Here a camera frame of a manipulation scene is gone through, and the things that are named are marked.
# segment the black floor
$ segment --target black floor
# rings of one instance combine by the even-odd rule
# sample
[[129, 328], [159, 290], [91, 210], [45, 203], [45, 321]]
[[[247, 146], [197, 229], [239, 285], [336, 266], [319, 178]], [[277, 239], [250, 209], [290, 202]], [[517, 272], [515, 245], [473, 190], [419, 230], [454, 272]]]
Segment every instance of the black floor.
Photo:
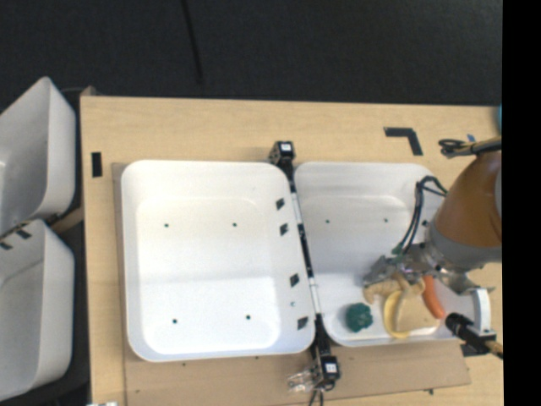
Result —
[[[503, 0], [0, 0], [0, 111], [43, 75], [71, 102], [94, 85], [117, 96], [495, 105], [502, 25]], [[79, 388], [50, 404], [85, 403], [79, 353]]]

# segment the green toy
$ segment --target green toy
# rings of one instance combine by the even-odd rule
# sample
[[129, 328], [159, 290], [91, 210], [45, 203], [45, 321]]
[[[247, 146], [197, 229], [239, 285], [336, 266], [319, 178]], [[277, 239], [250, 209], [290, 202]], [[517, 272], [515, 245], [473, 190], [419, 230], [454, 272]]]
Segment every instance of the green toy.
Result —
[[366, 304], [352, 304], [347, 308], [346, 324], [353, 332], [359, 332], [361, 329], [368, 328], [374, 319], [370, 312], [370, 307]]

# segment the table surface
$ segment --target table surface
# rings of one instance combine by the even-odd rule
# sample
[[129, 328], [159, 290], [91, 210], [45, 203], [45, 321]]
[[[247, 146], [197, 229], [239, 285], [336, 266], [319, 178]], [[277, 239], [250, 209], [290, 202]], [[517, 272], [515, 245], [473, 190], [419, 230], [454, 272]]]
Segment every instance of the table surface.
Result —
[[[139, 159], [262, 161], [277, 140], [291, 140], [296, 163], [412, 162], [450, 186], [471, 158], [448, 160], [442, 138], [497, 134], [491, 107], [401, 106], [283, 101], [81, 97], [85, 247], [90, 330], [91, 399], [143, 404], [306, 404], [287, 393], [286, 377], [308, 354], [153, 364], [124, 341], [118, 275], [112, 164]], [[384, 127], [412, 128], [423, 149]], [[93, 176], [101, 153], [102, 175]], [[493, 328], [503, 341], [501, 267], [473, 272], [490, 295]], [[456, 340], [366, 348], [334, 347], [343, 369], [325, 404], [503, 404], [503, 363], [464, 359]], [[434, 395], [423, 390], [438, 388]]]

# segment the orange carrot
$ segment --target orange carrot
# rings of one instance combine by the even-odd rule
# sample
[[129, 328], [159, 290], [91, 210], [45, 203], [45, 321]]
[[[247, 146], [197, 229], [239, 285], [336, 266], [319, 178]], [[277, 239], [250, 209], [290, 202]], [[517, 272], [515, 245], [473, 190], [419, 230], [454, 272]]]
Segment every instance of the orange carrot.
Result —
[[430, 313], [436, 319], [443, 319], [445, 317], [445, 310], [440, 304], [436, 292], [434, 289], [434, 278], [431, 275], [423, 276], [424, 280], [424, 292], [423, 300], [426, 308], [430, 310]]

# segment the wooden table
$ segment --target wooden table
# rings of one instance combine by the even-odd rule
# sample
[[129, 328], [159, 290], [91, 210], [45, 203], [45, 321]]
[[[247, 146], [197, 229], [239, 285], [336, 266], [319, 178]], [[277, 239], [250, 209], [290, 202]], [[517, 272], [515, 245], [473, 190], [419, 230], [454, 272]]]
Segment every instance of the wooden table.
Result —
[[[147, 363], [134, 355], [123, 333], [113, 163], [261, 161], [275, 141], [292, 140], [297, 163], [414, 162], [449, 186], [471, 158], [445, 159], [437, 140], [465, 140], [468, 134], [478, 140], [492, 137], [497, 132], [494, 116], [488, 107], [82, 96], [92, 401], [263, 406], [306, 404], [309, 398], [287, 393], [286, 385], [286, 376], [309, 362], [308, 354], [167, 364]], [[424, 154], [414, 156], [407, 138], [387, 137], [384, 127], [412, 128]], [[497, 287], [491, 294], [493, 326], [503, 340], [501, 268], [487, 266], [472, 277]], [[503, 404], [502, 362], [492, 356], [465, 360], [456, 340], [333, 351], [344, 376], [326, 394], [325, 404]], [[434, 395], [423, 391], [430, 388], [441, 389]]]

